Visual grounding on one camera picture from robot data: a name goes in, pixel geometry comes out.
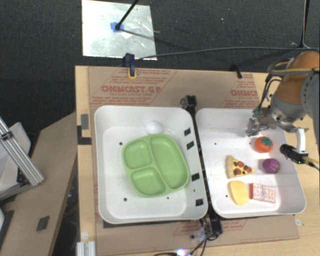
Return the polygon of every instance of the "cardboard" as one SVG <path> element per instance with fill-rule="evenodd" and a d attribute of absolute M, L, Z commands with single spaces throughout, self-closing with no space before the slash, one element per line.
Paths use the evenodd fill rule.
<path fill-rule="evenodd" d="M 76 113 L 40 132 L 32 162 L 45 180 L 2 208 L 13 216 L 1 256 L 50 256 L 55 247 L 76 171 Z"/>
<path fill-rule="evenodd" d="M 129 226 L 104 225 L 97 208 L 97 162 L 93 116 L 98 107 L 103 105 L 178 107 L 184 96 L 196 95 L 197 110 L 253 109 L 259 104 L 266 77 L 266 74 L 243 73 L 243 79 L 238 79 L 233 72 L 147 68 L 137 68 L 137 73 L 136 80 L 129 80 L 126 68 L 76 67 L 77 125 L 86 127 L 85 123 L 81 123 L 81 116 L 88 117 L 90 124 L 82 130 L 82 133 L 91 138 L 92 143 L 92 147 L 78 145 L 79 150 L 87 149 L 86 154 L 79 152 L 79 173 L 82 172 L 81 164 L 85 164 L 86 168 L 83 168 L 83 171 L 87 178 L 79 180 L 80 184 L 83 183 L 82 191 L 79 191 L 80 212 L 83 212 L 80 214 L 80 230 L 84 235 L 83 242 L 90 239 L 96 241 L 98 256 L 133 253 L 140 255 L 143 252 L 194 248 L 197 242 L 190 239 L 190 233 L 201 227 L 198 220 Z M 260 83 L 259 92 L 255 79 Z M 92 198 L 95 210 L 91 208 Z M 222 226 L 223 234 L 219 239 L 208 242 L 208 247 L 299 238 L 295 218 L 292 215 L 225 220 Z"/>

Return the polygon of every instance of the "white tray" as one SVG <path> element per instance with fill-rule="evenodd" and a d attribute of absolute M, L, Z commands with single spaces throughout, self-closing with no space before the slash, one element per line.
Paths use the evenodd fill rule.
<path fill-rule="evenodd" d="M 168 195 L 143 197 L 137 194 L 122 163 L 122 148 L 131 140 L 148 135 L 145 125 L 157 121 L 163 133 L 175 139 L 190 170 L 186 187 Z M 98 208 L 112 224 L 196 220 L 208 210 L 193 121 L 177 107 L 102 106 L 94 115 Z M 194 146 L 187 149 L 187 144 Z M 199 175 L 192 181 L 192 176 Z"/>
<path fill-rule="evenodd" d="M 251 116 L 252 111 L 248 109 L 203 108 L 197 112 L 196 122 L 214 210 L 224 218 L 302 212 L 306 207 L 306 198 L 295 165 L 279 151 L 280 146 L 287 143 L 284 131 L 269 129 L 261 131 L 257 136 L 248 137 L 246 129 Z M 273 149 L 269 153 L 255 151 L 255 140 L 260 136 L 267 136 L 272 140 Z M 256 169 L 256 173 L 228 179 L 227 155 Z M 279 161 L 278 173 L 267 174 L 263 171 L 262 162 L 267 158 Z M 236 205 L 228 189 L 228 183 L 233 180 L 244 182 L 248 189 L 250 183 L 274 186 L 276 203 L 249 200 L 243 206 Z"/>

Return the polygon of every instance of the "yellow potato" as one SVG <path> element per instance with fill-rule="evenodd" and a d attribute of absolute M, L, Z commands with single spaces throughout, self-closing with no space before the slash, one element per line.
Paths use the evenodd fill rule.
<path fill-rule="evenodd" d="M 249 192 L 247 186 L 242 181 L 230 181 L 229 189 L 234 202 L 238 206 L 243 206 L 249 201 Z"/>

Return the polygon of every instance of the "green plate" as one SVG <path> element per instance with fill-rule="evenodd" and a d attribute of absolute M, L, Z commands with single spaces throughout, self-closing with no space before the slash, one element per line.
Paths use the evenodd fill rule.
<path fill-rule="evenodd" d="M 176 141 L 162 133 L 137 138 L 122 150 L 124 169 L 143 197 L 163 196 L 184 188 L 190 172 Z"/>

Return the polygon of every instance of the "pepperoni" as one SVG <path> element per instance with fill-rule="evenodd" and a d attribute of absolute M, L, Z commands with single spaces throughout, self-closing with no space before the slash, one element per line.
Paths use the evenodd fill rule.
<path fill-rule="evenodd" d="M 244 163 L 243 162 L 241 162 L 241 161 L 238 161 L 238 166 L 240 167 L 240 168 L 242 168 L 242 167 L 244 167 Z"/>
<path fill-rule="evenodd" d="M 241 174 L 241 170 L 239 168 L 234 169 L 233 171 L 234 175 L 240 175 Z"/>

